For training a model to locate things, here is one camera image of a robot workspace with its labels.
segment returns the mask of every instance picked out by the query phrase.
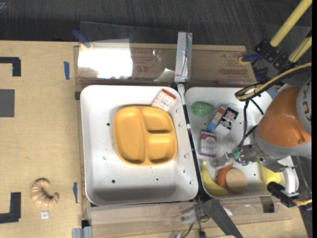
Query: gray square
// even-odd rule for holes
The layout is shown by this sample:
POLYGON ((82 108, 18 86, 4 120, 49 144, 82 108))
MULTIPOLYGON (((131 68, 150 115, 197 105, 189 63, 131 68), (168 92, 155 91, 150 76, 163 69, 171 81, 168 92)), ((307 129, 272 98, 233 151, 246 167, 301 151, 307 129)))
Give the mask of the gray square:
POLYGON ((14 117, 14 90, 0 89, 0 117, 14 117))

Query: green object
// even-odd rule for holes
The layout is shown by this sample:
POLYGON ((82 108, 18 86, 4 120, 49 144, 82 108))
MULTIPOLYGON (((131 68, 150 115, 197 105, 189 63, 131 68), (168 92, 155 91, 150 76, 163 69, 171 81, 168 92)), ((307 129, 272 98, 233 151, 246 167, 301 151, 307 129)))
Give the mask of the green object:
POLYGON ((205 102, 195 102, 192 105, 192 111, 195 115, 204 117, 214 111, 214 107, 205 102))

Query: wooden surface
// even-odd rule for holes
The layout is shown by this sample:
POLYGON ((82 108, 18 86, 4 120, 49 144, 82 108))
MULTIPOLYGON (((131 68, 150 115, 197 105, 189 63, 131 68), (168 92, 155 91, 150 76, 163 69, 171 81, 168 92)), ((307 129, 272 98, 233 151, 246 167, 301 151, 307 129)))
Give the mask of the wooden surface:
MULTIPOLYGON (((0 41, 1 57, 19 57, 22 76, 12 77, 11 65, 0 64, 0 89, 15 89, 15 116, 0 118, 0 213, 7 213, 11 192, 21 192, 21 219, 0 224, 1 238, 67 238, 80 226, 82 196, 78 120, 74 99, 74 46, 78 43, 0 41), (64 64, 70 64, 70 80, 64 64), (45 177, 48 192, 60 194, 50 218, 30 199, 34 180, 45 177), (78 202, 73 194, 78 185, 78 202)), ((289 220, 238 225, 244 237, 307 237, 297 208, 287 209, 289 220)), ((222 237, 219 228, 205 230, 207 237, 222 237)), ((170 233, 134 236, 164 238, 170 233)), ((197 238, 197 230, 187 237, 197 238)))

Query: white tray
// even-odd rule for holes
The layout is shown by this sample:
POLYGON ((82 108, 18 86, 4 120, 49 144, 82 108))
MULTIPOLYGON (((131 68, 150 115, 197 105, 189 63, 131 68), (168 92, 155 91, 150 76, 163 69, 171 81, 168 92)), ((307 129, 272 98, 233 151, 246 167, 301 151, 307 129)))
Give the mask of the white tray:
MULTIPOLYGON (((213 116, 217 112, 218 108, 221 105, 230 104, 234 110, 239 112, 237 120, 235 121, 232 130, 226 136, 221 136, 217 134, 217 158, 220 158, 224 153, 231 153, 232 150, 239 144, 243 135, 243 107, 244 102, 240 102, 235 98, 234 93, 236 93, 240 88, 213 88, 213 87, 193 87, 186 91, 185 101, 188 109, 189 121, 192 128, 192 135, 196 150, 197 158, 201 164, 202 160, 207 161, 207 169, 211 178, 216 180, 216 173, 218 168, 213 165, 214 159, 211 157, 202 156, 200 152, 200 133, 202 130, 206 130, 209 122, 212 120, 213 116), (215 111, 204 117, 199 117, 193 114, 191 106, 195 102, 205 102, 213 105, 215 111)), ((272 102, 272 98, 267 92, 261 94, 261 97, 255 97, 254 101, 261 107, 265 112, 269 104, 272 102)), ((248 129, 251 129, 253 126, 257 125, 262 118, 261 113, 256 108, 253 103, 249 103, 247 108, 247 120, 248 120, 248 129)), ((250 137, 246 138, 244 144, 247 145, 250 143, 250 137)), ((281 161, 281 164, 293 166, 291 157, 287 157, 281 161)), ((270 193, 266 189, 266 185, 263 182, 261 169, 258 163, 250 163, 247 166, 242 166, 241 164, 234 162, 233 167, 241 170, 247 177, 248 186, 243 193, 233 194, 228 193, 226 196, 214 196, 206 193, 214 198, 219 199, 233 199, 233 198, 246 198, 246 197, 256 197, 256 196, 269 196, 270 193)), ((295 179, 298 180, 296 172, 294 170, 295 179)), ((283 175, 281 175, 282 181, 281 184, 284 184, 283 175)))
POLYGON ((80 103, 86 194, 93 204, 188 201, 196 196, 198 182, 185 116, 180 96, 174 89, 92 85, 81 92, 80 103), (168 111, 177 136, 175 159, 153 167, 137 167, 122 162, 113 142, 115 113, 124 106, 150 106, 162 89, 177 97, 168 111))

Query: banana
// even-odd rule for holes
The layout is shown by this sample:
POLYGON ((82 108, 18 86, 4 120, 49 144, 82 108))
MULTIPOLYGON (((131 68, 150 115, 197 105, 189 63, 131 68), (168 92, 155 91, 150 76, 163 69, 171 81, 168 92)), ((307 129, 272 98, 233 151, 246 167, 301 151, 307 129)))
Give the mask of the banana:
POLYGON ((201 168, 201 175, 202 175, 204 187, 210 195, 225 196, 226 194, 228 194, 228 191, 225 188, 219 186, 210 177, 207 170, 206 161, 203 162, 203 165, 201 168))

